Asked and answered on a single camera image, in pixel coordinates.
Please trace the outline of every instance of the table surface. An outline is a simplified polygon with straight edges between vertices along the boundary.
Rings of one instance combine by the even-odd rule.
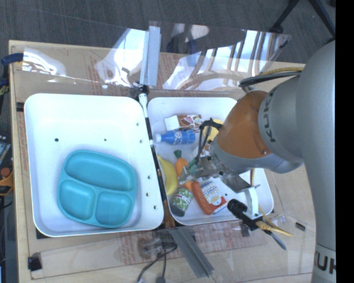
[[[73,47],[46,43],[10,41],[9,53],[24,47],[53,47],[67,51],[78,48],[81,51],[101,51],[101,48]],[[302,67],[303,64],[273,62],[270,69]],[[141,270],[154,258],[144,257],[136,250],[137,241],[143,238],[151,241],[155,232],[131,234],[103,234],[72,236],[62,238],[37,238],[32,219],[30,178],[28,177],[26,155],[24,155],[23,112],[18,103],[24,103],[31,93],[52,92],[45,89],[42,79],[45,74],[31,74],[11,66],[11,112],[12,144],[14,158],[14,202],[17,233],[18,280],[19,282],[136,282]],[[22,88],[22,81],[27,87]],[[59,92],[68,91],[62,87]],[[277,79],[257,86],[270,91],[285,79]],[[287,250],[278,247],[275,241],[260,230],[243,237],[237,228],[238,222],[214,223],[208,226],[192,227],[197,244],[214,267],[208,277],[197,278],[187,260],[179,250],[168,255],[166,282],[309,282],[313,267],[315,221],[312,197],[304,166],[283,175],[265,171],[274,199],[274,210],[269,218],[281,228],[293,234],[292,237],[278,235]],[[299,223],[305,227],[301,230]],[[28,269],[28,258],[38,254],[42,268]],[[155,263],[143,279],[155,282],[162,273],[163,262]]]

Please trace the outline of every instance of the blue plate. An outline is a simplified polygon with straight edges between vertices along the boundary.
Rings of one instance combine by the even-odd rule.
[[[99,152],[78,150],[63,163],[58,206],[76,221],[118,228],[131,217],[136,191],[136,173],[127,162]]]

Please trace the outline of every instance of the red sausage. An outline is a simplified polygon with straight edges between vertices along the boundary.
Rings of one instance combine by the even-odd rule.
[[[205,195],[203,195],[201,184],[197,181],[193,181],[191,184],[191,189],[194,198],[198,202],[198,205],[202,209],[202,211],[204,211],[206,215],[211,215],[214,211],[212,210],[210,204],[206,200]]]

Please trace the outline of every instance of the gray carpet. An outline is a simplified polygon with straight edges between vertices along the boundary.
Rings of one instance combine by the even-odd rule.
[[[112,25],[147,29],[150,20],[269,31],[289,0],[0,0],[0,60],[8,40],[112,47]],[[336,9],[322,0],[335,24]],[[292,36],[277,61],[307,60],[331,38],[307,0],[282,24]],[[10,132],[9,96],[0,130]],[[4,216],[0,216],[0,234]]]

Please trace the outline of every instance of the white tray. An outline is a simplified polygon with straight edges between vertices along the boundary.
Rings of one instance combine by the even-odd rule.
[[[32,211],[37,229],[51,237],[157,228],[163,206],[140,104],[127,97],[34,94],[25,102]],[[78,149],[118,157],[135,169],[136,203],[129,221],[106,229],[69,219],[57,205],[65,158]]]
[[[203,120],[213,119],[225,120],[236,101],[232,98],[213,98],[213,97],[168,97],[154,98],[148,104],[148,115],[153,135],[156,133],[166,133],[164,118],[175,114],[200,114]],[[168,143],[157,143],[155,146],[156,153],[162,158],[172,162],[176,162],[174,156],[175,150],[182,150],[182,157],[187,161],[192,160],[195,156],[192,154],[194,148],[198,145],[199,134],[196,134],[195,142],[192,144],[170,145]],[[250,182],[250,172],[240,175],[246,182]],[[220,178],[212,179],[221,191],[227,202],[231,199],[238,199],[247,204],[244,193],[235,193],[227,187]],[[262,210],[269,214],[273,210],[273,196],[266,179],[263,169],[256,169],[254,175],[254,184],[260,185],[256,188],[258,201]],[[176,221],[183,225],[199,225],[204,223],[214,223],[220,221],[230,221],[236,217],[226,208],[214,215],[206,215],[195,199],[186,210],[186,214],[182,217],[172,214]]]

